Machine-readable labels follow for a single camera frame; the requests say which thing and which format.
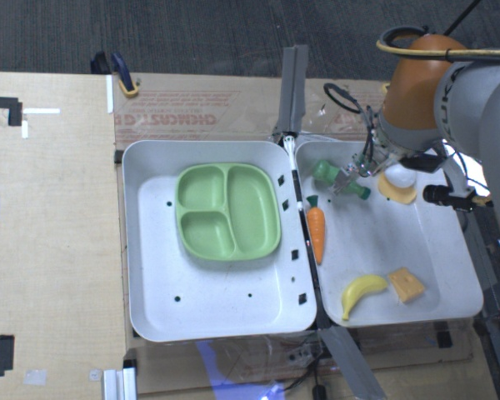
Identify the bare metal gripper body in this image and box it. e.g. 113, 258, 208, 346
349, 137, 399, 178

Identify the green plastic bottle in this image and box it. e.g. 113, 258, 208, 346
312, 159, 372, 201

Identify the white and tan fried egg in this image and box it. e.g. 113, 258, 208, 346
377, 162, 418, 206

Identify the orange carrot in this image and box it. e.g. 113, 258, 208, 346
306, 194, 327, 266

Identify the white plastic tray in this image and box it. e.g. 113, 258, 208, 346
293, 139, 485, 329
121, 139, 318, 343

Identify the green divided plate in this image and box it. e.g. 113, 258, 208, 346
174, 162, 283, 263

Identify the yellow banana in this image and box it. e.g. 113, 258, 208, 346
341, 274, 389, 322

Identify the orange cheese wedge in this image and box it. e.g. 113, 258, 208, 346
387, 267, 426, 305

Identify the brown cardboard board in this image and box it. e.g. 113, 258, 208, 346
112, 72, 477, 395

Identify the black cylinder on white bracket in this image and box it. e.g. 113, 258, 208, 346
422, 156, 485, 213

